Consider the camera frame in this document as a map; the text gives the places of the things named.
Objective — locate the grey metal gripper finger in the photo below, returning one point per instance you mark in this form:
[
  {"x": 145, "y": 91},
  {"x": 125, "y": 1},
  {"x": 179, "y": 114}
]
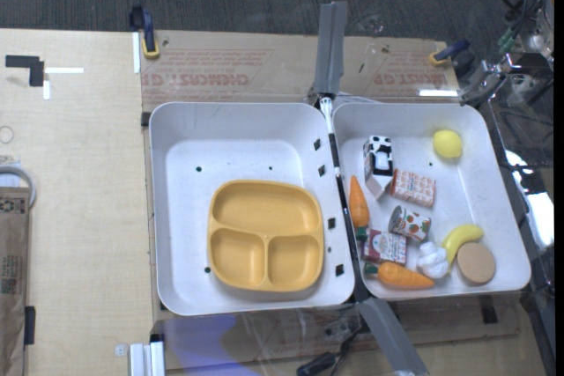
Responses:
[
  {"x": 475, "y": 91},
  {"x": 494, "y": 68}
]

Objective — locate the yellow divided plate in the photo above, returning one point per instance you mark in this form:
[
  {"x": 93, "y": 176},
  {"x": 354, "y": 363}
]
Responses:
[{"x": 264, "y": 207}]

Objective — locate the orange carrot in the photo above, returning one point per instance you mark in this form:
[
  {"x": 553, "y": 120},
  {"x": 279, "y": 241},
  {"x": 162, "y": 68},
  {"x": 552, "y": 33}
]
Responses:
[
  {"x": 358, "y": 202},
  {"x": 403, "y": 276}
]

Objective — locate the brown paper bag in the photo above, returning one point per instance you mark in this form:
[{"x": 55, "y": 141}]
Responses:
[{"x": 12, "y": 277}]

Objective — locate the white garlic bulb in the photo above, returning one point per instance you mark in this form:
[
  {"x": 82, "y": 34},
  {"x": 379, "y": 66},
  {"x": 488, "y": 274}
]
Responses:
[{"x": 432, "y": 262}]

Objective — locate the yellow lemon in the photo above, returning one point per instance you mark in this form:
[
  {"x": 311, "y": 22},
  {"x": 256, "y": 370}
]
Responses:
[{"x": 447, "y": 143}]

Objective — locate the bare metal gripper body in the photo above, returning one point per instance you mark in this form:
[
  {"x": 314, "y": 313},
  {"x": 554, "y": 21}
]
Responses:
[{"x": 535, "y": 61}]

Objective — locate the white can with orange print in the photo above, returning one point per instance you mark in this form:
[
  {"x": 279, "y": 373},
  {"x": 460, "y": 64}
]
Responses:
[{"x": 410, "y": 223}]

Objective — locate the black and white milk carton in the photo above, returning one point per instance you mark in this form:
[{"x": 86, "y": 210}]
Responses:
[{"x": 378, "y": 158}]

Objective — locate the orange print juice carton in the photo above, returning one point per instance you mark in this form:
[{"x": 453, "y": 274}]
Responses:
[{"x": 413, "y": 188}]

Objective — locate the yellow banana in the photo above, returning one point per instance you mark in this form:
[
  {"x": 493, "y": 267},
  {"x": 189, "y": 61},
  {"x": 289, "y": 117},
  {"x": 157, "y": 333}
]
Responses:
[{"x": 460, "y": 235}]

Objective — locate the tan round biscuit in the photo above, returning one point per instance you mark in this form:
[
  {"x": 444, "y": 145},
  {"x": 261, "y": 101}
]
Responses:
[{"x": 476, "y": 263}]

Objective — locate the red and white carton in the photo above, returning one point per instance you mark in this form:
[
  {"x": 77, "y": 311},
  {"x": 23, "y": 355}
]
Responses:
[{"x": 384, "y": 246}]

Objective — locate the white plastic tray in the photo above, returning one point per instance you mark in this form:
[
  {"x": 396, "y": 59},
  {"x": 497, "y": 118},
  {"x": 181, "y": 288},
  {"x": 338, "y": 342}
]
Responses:
[
  {"x": 189, "y": 207},
  {"x": 476, "y": 189}
]

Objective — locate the brown cardboard board red print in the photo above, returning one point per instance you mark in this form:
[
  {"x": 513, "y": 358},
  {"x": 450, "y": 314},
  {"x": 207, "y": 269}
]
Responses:
[{"x": 264, "y": 57}]

